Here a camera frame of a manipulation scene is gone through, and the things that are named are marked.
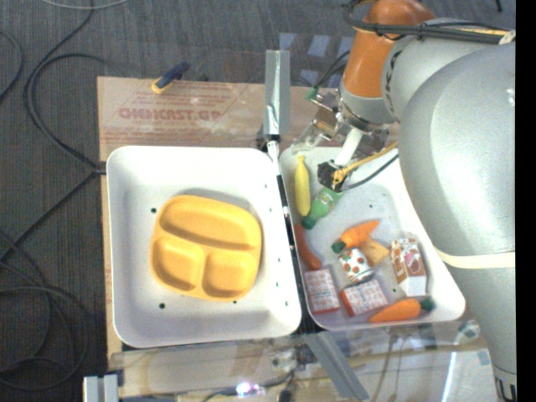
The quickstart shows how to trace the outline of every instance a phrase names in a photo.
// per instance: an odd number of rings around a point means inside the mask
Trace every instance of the yellow divided plate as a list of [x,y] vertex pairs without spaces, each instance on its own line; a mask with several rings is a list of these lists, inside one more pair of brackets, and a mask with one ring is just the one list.
[[165,287],[188,296],[234,301],[255,284],[262,235],[250,212],[193,195],[169,199],[151,238],[150,267]]

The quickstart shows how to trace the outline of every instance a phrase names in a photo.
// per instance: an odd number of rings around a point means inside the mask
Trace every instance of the gray floor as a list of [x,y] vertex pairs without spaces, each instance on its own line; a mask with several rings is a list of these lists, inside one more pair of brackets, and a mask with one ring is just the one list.
[[[51,1],[88,5],[88,0]],[[95,0],[95,5],[113,1],[117,0]],[[53,56],[94,54],[124,76],[143,78],[156,78],[186,60],[192,69],[185,79],[206,76],[212,81],[260,83],[265,50],[287,47],[292,82],[299,85],[314,81],[315,74],[351,44],[353,30],[343,21],[340,8],[347,1],[131,0],[95,11],[80,33]],[[516,0],[500,0],[501,12],[495,0],[422,1],[438,17],[516,28]],[[76,308],[54,295],[73,331],[75,356],[54,314],[46,343],[36,353],[47,331],[47,298],[35,291],[2,292],[28,283],[0,268],[0,400],[80,400],[81,377],[103,374],[107,366],[100,184],[98,177],[88,176],[85,166],[54,147],[32,123],[23,88],[34,66],[88,12],[39,0],[0,0],[0,5],[0,30],[20,43],[24,55],[20,79],[0,102],[0,261],[36,280],[38,275],[28,264],[31,258],[47,287],[72,296],[87,311],[82,320]],[[315,46],[324,50],[315,54],[311,51]],[[0,91],[16,69],[15,48],[0,35]],[[97,75],[116,72],[93,59],[66,58],[44,70],[35,95],[35,106],[50,131],[94,162],[98,159]],[[39,220],[86,178],[79,190]],[[16,244],[21,251],[13,251],[6,237],[20,238]],[[85,336],[87,355],[67,384],[39,392],[12,389],[9,383],[39,387],[65,376],[67,372],[50,361],[16,362],[43,355],[71,369]],[[14,370],[3,370],[13,363]]]

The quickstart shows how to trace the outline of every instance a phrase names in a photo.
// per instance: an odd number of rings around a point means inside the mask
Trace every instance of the white can with red dots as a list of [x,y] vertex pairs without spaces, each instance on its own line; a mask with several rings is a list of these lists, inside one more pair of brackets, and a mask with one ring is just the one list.
[[374,277],[374,270],[357,247],[345,250],[338,256],[338,261],[353,284],[364,283]]

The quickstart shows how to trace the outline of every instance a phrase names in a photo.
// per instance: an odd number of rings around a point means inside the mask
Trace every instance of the brown sausage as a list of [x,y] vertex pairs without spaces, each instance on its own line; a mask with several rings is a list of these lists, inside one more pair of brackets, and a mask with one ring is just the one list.
[[296,236],[296,247],[300,259],[312,270],[320,270],[322,268],[322,261],[309,249],[305,236],[305,228],[303,228],[302,224],[294,225],[294,235]]

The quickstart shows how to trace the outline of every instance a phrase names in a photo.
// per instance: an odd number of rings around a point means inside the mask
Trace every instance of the green bottle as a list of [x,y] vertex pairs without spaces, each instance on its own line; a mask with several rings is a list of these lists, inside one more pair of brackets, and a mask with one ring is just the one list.
[[301,220],[301,226],[311,229],[317,221],[333,210],[337,201],[343,196],[342,192],[332,191],[330,188],[322,188],[317,196],[311,201],[309,214]]

